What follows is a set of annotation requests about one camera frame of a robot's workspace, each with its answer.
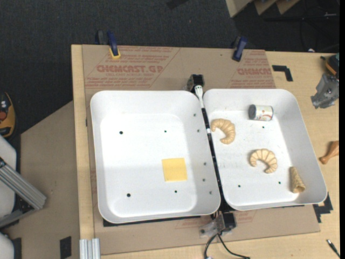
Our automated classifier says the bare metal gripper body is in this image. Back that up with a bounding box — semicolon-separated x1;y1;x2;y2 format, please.
310;73;340;110

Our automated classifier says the small white can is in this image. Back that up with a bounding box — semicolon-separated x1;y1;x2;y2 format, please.
247;104;274;122

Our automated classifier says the tan toy croissant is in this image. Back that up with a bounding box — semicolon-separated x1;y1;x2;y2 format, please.
248;148;278;174
210;118;236;145

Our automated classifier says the tan ice cream cone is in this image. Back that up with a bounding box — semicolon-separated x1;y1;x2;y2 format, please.
289;166;306;194

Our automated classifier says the white plastic tray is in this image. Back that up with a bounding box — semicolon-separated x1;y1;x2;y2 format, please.
202;88;328;212
89;90;222;224

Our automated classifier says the thin black and white rod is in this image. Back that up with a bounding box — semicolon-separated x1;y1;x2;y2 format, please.
194;85;225;213

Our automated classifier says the brown cardboard board red print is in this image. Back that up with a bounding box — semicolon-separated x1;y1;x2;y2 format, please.
81;44;321;255

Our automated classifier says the yellow cheese slice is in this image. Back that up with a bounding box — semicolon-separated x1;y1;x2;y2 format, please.
161;157;188;183

